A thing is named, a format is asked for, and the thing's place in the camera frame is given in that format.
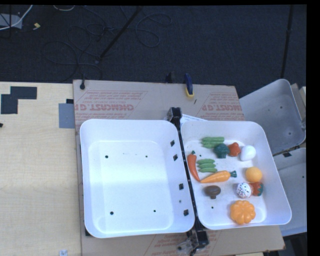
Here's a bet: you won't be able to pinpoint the green pea pods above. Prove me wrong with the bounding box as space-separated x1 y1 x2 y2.
196 158 218 174
200 136 226 149

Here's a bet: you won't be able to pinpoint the yellow pumpkin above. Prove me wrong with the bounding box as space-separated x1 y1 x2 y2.
229 199 257 225

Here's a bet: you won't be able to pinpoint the yellow orange fruit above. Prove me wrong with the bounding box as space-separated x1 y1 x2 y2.
244 166 263 183

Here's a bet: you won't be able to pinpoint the orange carrot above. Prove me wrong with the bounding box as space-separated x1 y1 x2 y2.
199 170 238 184

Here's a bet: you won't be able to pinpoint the brown cardboard board red print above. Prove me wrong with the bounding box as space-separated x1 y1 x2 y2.
72 79 286 256

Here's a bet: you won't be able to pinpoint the green broccoli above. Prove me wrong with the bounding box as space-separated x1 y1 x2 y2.
213 143 231 159

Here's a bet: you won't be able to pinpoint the black block with wires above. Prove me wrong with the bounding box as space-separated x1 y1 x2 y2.
185 229 210 251
166 106 183 123

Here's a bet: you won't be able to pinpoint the red strawberry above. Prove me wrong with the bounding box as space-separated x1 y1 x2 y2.
249 181 265 197

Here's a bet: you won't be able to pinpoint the orange chili pepper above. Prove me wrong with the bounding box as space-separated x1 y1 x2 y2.
186 150 201 183

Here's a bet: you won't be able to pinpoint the thin black rod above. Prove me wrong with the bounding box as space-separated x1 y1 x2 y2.
174 117 204 233

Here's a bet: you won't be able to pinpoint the brown mushroom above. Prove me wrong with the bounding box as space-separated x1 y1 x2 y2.
204 184 222 200

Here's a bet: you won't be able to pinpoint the white plastic tray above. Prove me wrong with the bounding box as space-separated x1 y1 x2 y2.
79 118 196 239
179 120 293 231

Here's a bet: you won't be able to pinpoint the white egg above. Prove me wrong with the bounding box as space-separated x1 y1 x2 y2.
239 144 257 162

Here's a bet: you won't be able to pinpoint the orange red pepper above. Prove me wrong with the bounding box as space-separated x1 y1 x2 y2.
227 141 242 158

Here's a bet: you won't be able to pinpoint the white speckled ball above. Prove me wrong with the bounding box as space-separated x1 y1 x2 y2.
235 181 252 199

